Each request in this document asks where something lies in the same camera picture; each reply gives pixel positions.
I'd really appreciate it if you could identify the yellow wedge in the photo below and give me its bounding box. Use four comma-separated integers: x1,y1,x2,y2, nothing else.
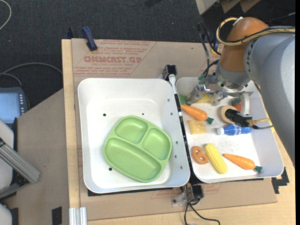
197,94,215,103

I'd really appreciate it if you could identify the yellow cheese slice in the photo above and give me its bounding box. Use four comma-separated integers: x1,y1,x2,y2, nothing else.
188,119,208,135

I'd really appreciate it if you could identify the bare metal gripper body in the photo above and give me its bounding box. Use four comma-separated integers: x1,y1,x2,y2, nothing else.
205,73,245,98

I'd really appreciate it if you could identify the yellow corn cob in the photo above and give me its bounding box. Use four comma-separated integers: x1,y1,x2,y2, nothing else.
204,142,228,175

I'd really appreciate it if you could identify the white plastic tray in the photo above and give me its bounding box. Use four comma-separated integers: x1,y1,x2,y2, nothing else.
77,77,191,194
175,76,285,184

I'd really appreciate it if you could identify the thin black and white rod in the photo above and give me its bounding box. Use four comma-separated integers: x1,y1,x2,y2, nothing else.
168,75,194,185

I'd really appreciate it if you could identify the blue and white bottle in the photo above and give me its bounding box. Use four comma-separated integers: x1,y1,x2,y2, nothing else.
216,123,253,136

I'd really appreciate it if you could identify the brown pretzel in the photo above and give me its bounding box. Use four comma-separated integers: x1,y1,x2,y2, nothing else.
191,145,209,165

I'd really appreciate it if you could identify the beige round doughnut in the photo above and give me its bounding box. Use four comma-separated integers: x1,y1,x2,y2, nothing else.
220,105,240,124

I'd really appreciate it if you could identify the green divided plate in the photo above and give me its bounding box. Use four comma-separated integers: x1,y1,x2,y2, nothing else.
103,115,173,183

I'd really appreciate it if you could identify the brown cardboard board, red print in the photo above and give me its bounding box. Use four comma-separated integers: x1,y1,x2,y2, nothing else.
71,38,285,221

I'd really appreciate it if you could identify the black cylinder on white bracket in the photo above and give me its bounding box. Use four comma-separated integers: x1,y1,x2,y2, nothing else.
224,91,253,128

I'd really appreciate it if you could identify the black block with thin wires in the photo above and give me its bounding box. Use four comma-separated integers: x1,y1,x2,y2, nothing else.
172,184,204,207
162,64,177,81

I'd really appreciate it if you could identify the red strawberry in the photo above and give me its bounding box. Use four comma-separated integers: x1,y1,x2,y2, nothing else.
231,97,243,113

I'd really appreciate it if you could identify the orange carrot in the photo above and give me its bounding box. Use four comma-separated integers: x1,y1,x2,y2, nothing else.
180,104,215,125
222,153,263,174

